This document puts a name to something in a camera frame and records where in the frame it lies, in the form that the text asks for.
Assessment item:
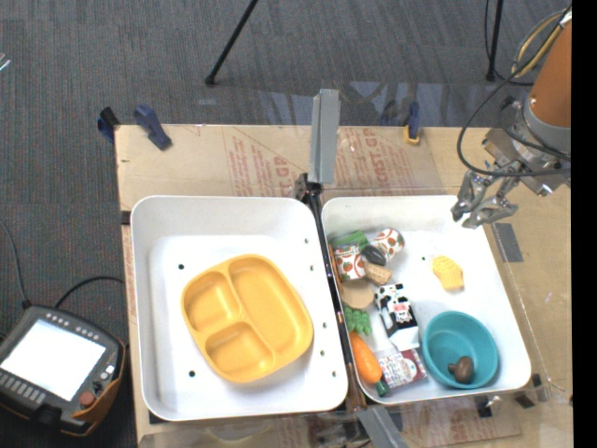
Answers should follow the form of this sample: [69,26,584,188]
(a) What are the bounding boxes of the thin black rod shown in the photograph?
[305,189,369,411]

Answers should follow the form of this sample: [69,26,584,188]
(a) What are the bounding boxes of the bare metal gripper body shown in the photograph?
[481,127,573,198]

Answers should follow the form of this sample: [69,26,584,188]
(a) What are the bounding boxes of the brown toy mushroom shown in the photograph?
[447,355,476,385]

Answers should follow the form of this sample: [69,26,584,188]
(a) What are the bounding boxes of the yellow toy fries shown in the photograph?
[430,255,465,292]

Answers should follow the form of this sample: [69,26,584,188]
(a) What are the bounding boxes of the orange carrot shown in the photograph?
[349,330,390,398]

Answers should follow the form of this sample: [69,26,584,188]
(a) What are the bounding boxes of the tan waffle biscuit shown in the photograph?
[362,260,394,287]

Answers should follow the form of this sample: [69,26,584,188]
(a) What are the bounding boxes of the tomato print carton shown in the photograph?
[331,244,368,283]

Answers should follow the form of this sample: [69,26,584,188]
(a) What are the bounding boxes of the white plastic tray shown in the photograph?
[320,195,534,407]
[130,195,350,423]

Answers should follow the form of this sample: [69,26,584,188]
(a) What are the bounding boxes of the brown round bread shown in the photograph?
[340,283,376,311]

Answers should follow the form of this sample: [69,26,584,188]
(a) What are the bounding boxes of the brown cardboard board red print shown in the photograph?
[113,123,573,448]

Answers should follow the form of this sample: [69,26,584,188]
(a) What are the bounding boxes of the cow print milk carton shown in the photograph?
[373,282,422,352]

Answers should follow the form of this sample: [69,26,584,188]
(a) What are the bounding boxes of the teal bowl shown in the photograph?
[420,310,501,390]

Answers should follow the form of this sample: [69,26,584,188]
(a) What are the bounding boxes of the black block with wires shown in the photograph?
[293,173,325,201]

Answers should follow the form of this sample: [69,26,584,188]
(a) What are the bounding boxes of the tomato print can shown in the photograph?
[372,227,406,263]

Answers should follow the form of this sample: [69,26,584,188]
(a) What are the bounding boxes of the yellow divided plate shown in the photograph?
[180,253,315,385]

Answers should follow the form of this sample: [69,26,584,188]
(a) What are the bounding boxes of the colourful printed packet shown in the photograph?
[377,348,428,390]

